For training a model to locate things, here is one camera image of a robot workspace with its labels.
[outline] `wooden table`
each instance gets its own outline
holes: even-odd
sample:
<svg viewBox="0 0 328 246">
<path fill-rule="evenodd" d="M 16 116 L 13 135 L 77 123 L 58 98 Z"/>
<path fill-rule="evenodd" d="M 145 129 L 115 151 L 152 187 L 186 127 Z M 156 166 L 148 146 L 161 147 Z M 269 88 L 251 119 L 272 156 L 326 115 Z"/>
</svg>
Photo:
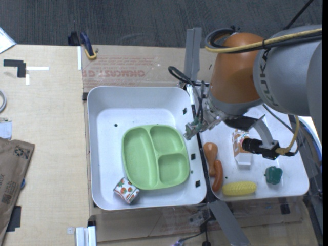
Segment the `wooden table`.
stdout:
<svg viewBox="0 0 328 246">
<path fill-rule="evenodd" d="M 30 85 L 17 78 L 17 68 L 0 66 L 0 89 L 7 107 L 0 114 L 13 121 L 12 139 L 35 144 L 26 186 L 17 205 L 22 207 L 20 228 L 8 232 L 3 246 L 74 245 L 75 227 L 89 219 L 83 77 L 76 47 L 16 45 L 0 54 L 23 60 L 27 66 L 49 67 L 30 71 Z M 243 228 L 252 245 L 316 245 L 304 204 L 303 221 Z M 99 245 L 172 245 L 193 234 L 102 242 Z M 201 235 L 185 245 L 201 245 Z M 212 245 L 230 245 L 222 231 L 209 233 Z"/>
</svg>

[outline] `green plate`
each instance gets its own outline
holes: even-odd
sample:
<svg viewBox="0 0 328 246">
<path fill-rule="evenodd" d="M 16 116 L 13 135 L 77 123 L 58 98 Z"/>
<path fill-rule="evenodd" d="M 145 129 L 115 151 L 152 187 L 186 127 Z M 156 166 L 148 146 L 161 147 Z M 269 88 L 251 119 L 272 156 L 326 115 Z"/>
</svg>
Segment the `green plate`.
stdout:
<svg viewBox="0 0 328 246">
<path fill-rule="evenodd" d="M 122 138 L 122 158 L 129 181 L 142 190 L 179 185 L 190 173 L 184 140 L 166 125 L 129 129 Z"/>
</svg>

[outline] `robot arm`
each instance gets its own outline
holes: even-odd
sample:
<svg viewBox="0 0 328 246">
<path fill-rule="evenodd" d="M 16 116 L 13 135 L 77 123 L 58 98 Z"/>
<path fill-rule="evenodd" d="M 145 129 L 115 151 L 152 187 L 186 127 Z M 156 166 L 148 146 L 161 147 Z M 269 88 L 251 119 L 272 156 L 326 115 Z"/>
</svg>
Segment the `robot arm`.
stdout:
<svg viewBox="0 0 328 246">
<path fill-rule="evenodd" d="M 218 46 L 216 40 L 226 35 Z M 206 43 L 218 54 L 206 98 L 199 103 L 202 119 L 186 125 L 186 139 L 223 121 L 233 128 L 256 129 L 262 140 L 248 141 L 244 149 L 270 159 L 290 155 L 276 152 L 279 143 L 261 119 L 244 116 L 265 103 L 285 114 L 311 116 L 322 141 L 322 25 L 284 30 L 268 40 L 223 29 L 209 34 Z"/>
</svg>

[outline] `black cable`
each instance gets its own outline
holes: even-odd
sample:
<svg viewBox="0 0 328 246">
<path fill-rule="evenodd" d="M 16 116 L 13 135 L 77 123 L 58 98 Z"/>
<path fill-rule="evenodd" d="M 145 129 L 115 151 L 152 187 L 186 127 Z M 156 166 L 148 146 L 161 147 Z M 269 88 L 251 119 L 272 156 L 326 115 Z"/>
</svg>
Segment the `black cable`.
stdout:
<svg viewBox="0 0 328 246">
<path fill-rule="evenodd" d="M 212 33 L 210 33 L 209 35 L 207 35 L 207 37 L 205 38 L 205 41 L 207 42 L 208 40 L 210 40 L 210 45 L 215 46 L 215 42 L 218 39 L 224 38 L 227 35 L 231 35 L 235 33 L 235 29 L 232 28 L 223 28 L 223 29 L 219 29 L 216 30 Z"/>
<path fill-rule="evenodd" d="M 292 132 L 294 134 L 293 129 L 288 126 L 280 117 L 278 117 L 276 114 L 274 114 L 265 104 L 263 104 L 263 107 L 279 122 L 281 122 L 286 128 L 289 129 L 290 132 Z"/>
<path fill-rule="evenodd" d="M 175 245 L 175 246 L 180 246 L 180 245 L 182 245 L 181 243 L 183 243 L 184 241 L 189 240 L 189 239 L 192 239 L 192 238 L 195 238 L 195 237 L 197 237 L 197 236 L 199 236 L 199 235 L 201 235 L 201 234 L 203 234 L 203 233 L 204 233 L 204 232 L 200 232 L 200 233 L 198 233 L 198 234 L 196 234 L 196 235 L 193 235 L 193 236 L 190 236 L 190 237 L 186 237 L 186 238 L 179 239 L 174 245 Z"/>
<path fill-rule="evenodd" d="M 283 29 L 289 29 L 289 27 L 291 27 L 291 25 L 297 20 L 297 18 L 305 11 L 305 9 L 310 5 L 310 3 L 312 3 L 313 0 L 309 0 L 303 7 L 302 9 L 296 14 L 296 16 L 289 22 L 289 24 Z"/>
<path fill-rule="evenodd" d="M 205 236 L 206 236 L 206 242 L 208 242 L 209 241 L 209 237 L 207 235 L 207 229 L 205 230 Z"/>
<path fill-rule="evenodd" d="M 252 49 L 239 50 L 239 51 L 235 51 L 233 53 L 243 53 L 243 52 L 250 52 L 250 51 L 261 50 L 261 49 L 266 50 L 266 49 L 271 49 L 274 47 L 283 47 L 283 46 L 289 46 L 289 45 L 296 45 L 296 44 L 300 44 L 300 43 L 308 43 L 308 42 L 317 41 L 320 39 L 322 39 L 322 32 L 318 32 L 318 35 L 304 36 L 304 37 L 293 38 L 293 39 L 289 39 L 289 40 L 285 40 L 285 41 L 274 42 L 269 45 L 255 47 Z"/>
<path fill-rule="evenodd" d="M 0 113 L 5 109 L 7 104 L 7 98 L 4 92 L 0 89 L 0 97 L 3 99 L 2 104 L 0 105 Z"/>
<path fill-rule="evenodd" d="M 198 91 L 195 87 L 195 84 L 185 75 L 183 74 L 180 70 L 178 70 L 175 67 L 168 67 L 168 70 L 171 75 L 173 75 L 176 79 L 178 79 L 181 82 L 184 82 L 186 84 L 189 84 L 193 87 L 194 92 L 197 96 L 198 102 L 199 102 L 199 107 L 198 107 L 198 112 L 196 114 L 196 117 L 200 116 L 200 122 L 203 120 L 203 107 L 202 107 L 202 98 L 200 98 Z"/>
<path fill-rule="evenodd" d="M 203 99 L 204 98 L 204 88 L 205 88 L 205 81 L 202 80 L 201 81 L 201 87 L 200 87 L 200 98 Z"/>
</svg>

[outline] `toy sausage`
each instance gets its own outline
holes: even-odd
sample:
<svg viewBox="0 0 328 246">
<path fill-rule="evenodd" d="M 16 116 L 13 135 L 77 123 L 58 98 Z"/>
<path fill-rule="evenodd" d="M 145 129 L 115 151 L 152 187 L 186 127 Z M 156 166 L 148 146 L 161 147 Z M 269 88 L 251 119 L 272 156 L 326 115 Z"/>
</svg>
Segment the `toy sausage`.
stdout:
<svg viewBox="0 0 328 246">
<path fill-rule="evenodd" d="M 215 160 L 214 161 L 214 170 L 215 170 L 215 179 L 212 184 L 212 190 L 214 192 L 217 192 L 220 190 L 223 182 L 223 168 L 222 168 L 222 163 L 220 160 Z"/>
</svg>

